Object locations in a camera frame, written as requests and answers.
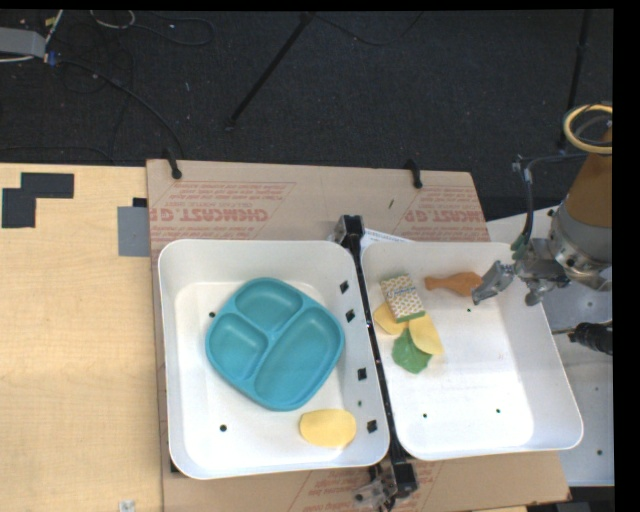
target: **teal plate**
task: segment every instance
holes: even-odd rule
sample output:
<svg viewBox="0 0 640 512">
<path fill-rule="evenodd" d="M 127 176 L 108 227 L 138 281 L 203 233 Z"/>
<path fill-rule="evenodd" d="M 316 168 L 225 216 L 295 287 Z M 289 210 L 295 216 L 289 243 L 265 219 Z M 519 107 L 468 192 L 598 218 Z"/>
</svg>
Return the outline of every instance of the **teal plate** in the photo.
<svg viewBox="0 0 640 512">
<path fill-rule="evenodd" d="M 216 314 L 207 358 L 224 379 L 274 411 L 302 407 L 320 389 L 344 348 L 333 314 L 284 281 L 245 283 Z"/>
</svg>

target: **black floor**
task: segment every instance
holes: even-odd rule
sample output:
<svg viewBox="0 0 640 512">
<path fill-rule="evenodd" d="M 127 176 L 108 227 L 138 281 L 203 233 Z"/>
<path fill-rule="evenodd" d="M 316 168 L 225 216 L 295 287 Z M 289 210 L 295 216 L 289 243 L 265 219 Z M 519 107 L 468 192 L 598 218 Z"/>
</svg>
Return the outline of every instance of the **black floor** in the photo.
<svg viewBox="0 0 640 512">
<path fill-rule="evenodd" d="M 57 13 L 0 9 L 0 27 L 45 35 Z M 134 15 L 65 10 L 54 65 L 0 64 L 0 161 L 141 166 L 166 148 L 320 166 L 413 159 L 471 172 L 491 220 L 525 211 L 511 162 L 558 154 L 571 99 L 613 101 L 613 9 L 319 12 L 226 131 L 301 13 Z M 534 206 L 559 203 L 580 165 L 537 167 Z"/>
</svg>

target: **cardboard sheet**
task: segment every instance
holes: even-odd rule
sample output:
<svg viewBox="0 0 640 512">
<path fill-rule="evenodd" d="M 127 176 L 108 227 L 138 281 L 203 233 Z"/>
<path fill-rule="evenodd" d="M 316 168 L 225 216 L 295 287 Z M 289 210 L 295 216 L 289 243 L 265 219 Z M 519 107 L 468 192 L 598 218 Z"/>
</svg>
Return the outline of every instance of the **cardboard sheet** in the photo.
<svg viewBox="0 0 640 512">
<path fill-rule="evenodd" d="M 341 215 L 415 241 L 489 241 L 469 173 L 422 171 L 423 188 L 401 169 L 147 162 L 158 364 L 162 480 L 167 512 L 357 510 L 353 491 L 366 468 L 194 480 L 171 470 L 157 259 L 181 238 L 324 240 Z M 556 453 L 413 461 L 419 489 L 394 510 L 445 512 L 566 501 Z"/>
</svg>

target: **black pole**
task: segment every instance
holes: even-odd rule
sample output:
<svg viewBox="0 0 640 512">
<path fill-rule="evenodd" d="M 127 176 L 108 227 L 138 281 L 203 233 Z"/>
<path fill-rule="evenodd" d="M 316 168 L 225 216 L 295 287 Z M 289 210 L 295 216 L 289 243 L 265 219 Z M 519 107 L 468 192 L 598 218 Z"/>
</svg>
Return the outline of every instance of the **black pole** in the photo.
<svg viewBox="0 0 640 512">
<path fill-rule="evenodd" d="M 240 105 L 238 105 L 238 108 L 236 108 L 234 113 L 231 114 L 231 116 L 229 116 L 227 118 L 227 125 L 225 127 L 225 129 L 227 131 L 233 130 L 233 128 L 236 125 L 236 121 L 238 120 L 238 117 L 240 117 L 240 114 L 242 114 L 244 109 L 247 108 L 249 103 L 251 103 L 251 100 L 253 99 L 253 97 L 258 93 L 260 88 L 269 79 L 269 77 L 271 76 L 271 73 L 273 73 L 273 71 L 276 69 L 278 64 L 280 64 L 280 61 L 284 58 L 284 56 L 287 54 L 287 52 L 291 49 L 291 47 L 293 46 L 293 43 L 295 43 L 296 39 L 298 39 L 300 34 L 302 34 L 302 31 L 307 27 L 307 25 L 309 23 L 311 23 L 311 20 L 313 19 L 315 14 L 316 14 L 315 11 L 303 12 L 302 14 L 300 14 L 300 23 L 298 23 L 298 26 L 296 27 L 296 29 L 289 36 L 289 39 L 287 39 L 287 42 L 280 49 L 280 51 L 275 56 L 273 61 L 271 61 L 271 64 L 269 64 L 269 66 L 264 71 L 264 73 L 262 73 L 262 76 L 258 79 L 258 81 L 255 83 L 255 85 L 251 88 L 251 90 L 246 95 L 246 97 L 242 100 Z"/>
<path fill-rule="evenodd" d="M 578 92 L 578 82 L 580 80 L 580 73 L 582 71 L 582 62 L 584 61 L 584 54 L 587 51 L 587 34 L 589 32 L 589 22 L 591 21 L 592 9 L 585 9 L 582 13 L 582 26 L 580 27 L 580 37 L 578 39 L 578 46 L 576 48 L 576 63 L 573 68 L 573 78 L 571 80 L 571 89 L 569 90 L 569 101 L 567 103 L 568 112 L 575 107 L 576 93 Z M 560 132 L 560 139 L 558 140 L 558 149 L 564 151 L 567 146 L 567 138 L 564 131 Z"/>
</svg>

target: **yellow cable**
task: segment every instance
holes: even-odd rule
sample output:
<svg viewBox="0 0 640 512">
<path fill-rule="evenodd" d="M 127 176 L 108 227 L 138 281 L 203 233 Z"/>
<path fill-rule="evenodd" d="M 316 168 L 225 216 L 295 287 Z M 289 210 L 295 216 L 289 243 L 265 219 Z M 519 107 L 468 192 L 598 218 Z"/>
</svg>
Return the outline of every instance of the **yellow cable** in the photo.
<svg viewBox="0 0 640 512">
<path fill-rule="evenodd" d="M 567 140 L 571 142 L 578 149 L 582 149 L 588 153 L 596 153 L 598 155 L 611 155 L 613 154 L 613 147 L 611 146 L 595 146 L 593 144 L 587 144 L 586 142 L 578 139 L 571 130 L 571 124 L 579 115 L 588 112 L 590 110 L 599 110 L 601 112 L 606 112 L 608 114 L 613 115 L 613 107 L 609 105 L 584 105 L 582 107 L 576 107 L 569 112 L 564 117 L 564 123 L 562 128 L 564 130 L 564 134 L 567 137 Z"/>
</svg>

